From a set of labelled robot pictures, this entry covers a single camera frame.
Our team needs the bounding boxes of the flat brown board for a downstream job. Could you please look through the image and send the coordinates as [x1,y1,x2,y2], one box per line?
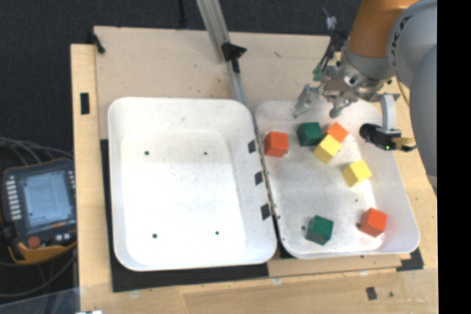
[93,25,414,279]

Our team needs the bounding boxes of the white plastic tray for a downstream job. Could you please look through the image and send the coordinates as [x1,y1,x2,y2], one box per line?
[107,96,278,273]
[253,99,422,260]

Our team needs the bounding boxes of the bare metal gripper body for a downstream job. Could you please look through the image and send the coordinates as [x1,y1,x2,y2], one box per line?
[319,60,386,101]

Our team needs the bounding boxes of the green cube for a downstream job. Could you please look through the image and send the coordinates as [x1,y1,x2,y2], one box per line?
[304,215,335,246]
[296,121,325,147]

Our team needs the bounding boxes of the black cylinder on white bracket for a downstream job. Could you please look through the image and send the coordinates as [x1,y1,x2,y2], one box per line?
[358,93,404,152]

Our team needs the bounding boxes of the yellow cube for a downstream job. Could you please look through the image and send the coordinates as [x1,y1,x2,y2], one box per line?
[341,159,374,188]
[312,134,344,165]

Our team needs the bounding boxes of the orange cube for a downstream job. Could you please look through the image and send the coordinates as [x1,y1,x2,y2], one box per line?
[263,130,290,158]
[358,207,389,238]
[326,121,350,143]

